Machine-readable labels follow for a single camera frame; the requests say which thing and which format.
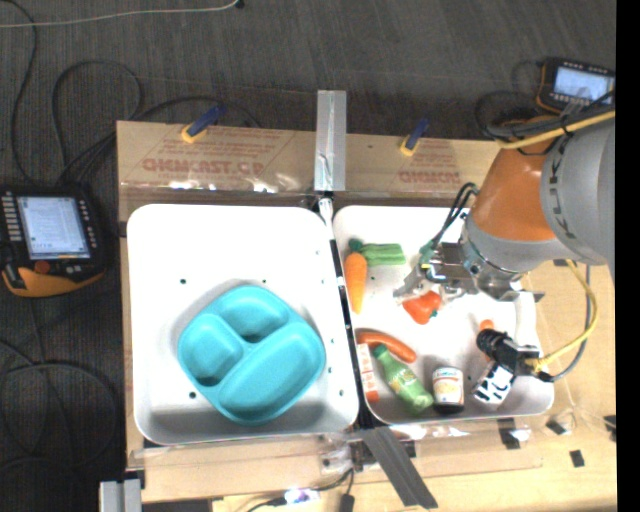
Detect black and white carton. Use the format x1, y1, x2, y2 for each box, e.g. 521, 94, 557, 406
471, 362, 517, 406

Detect blue divided plate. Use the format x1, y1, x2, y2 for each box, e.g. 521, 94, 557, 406
176, 283, 328, 427

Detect light green toy vegetable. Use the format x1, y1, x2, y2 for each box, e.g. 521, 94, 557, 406
360, 242, 408, 267

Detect orange carrot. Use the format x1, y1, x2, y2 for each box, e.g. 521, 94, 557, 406
343, 238, 370, 316

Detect small white and yellow can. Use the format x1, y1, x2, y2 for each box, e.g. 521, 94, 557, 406
431, 366, 466, 414

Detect black cylinder on white bracket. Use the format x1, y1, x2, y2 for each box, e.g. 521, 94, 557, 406
475, 288, 544, 379

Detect small orange toy food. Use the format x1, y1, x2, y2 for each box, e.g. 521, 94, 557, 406
478, 319, 497, 362

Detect red sausage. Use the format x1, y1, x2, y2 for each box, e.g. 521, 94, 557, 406
355, 328, 418, 364

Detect brown cardboard board red print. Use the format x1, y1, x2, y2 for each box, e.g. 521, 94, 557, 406
115, 119, 617, 504

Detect green bottle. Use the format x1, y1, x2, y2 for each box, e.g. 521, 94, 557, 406
371, 343, 435, 416

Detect orange bell pepper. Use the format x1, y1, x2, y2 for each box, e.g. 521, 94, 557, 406
401, 290, 444, 326

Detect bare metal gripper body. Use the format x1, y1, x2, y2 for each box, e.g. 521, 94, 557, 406
425, 241, 524, 303

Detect thin black and white rod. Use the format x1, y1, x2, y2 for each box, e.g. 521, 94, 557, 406
318, 197, 369, 427

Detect orange and white carton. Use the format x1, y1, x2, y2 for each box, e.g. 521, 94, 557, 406
355, 343, 382, 404

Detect white plastic tray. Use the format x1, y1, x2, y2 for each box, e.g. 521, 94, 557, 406
331, 204, 556, 427
125, 202, 361, 447

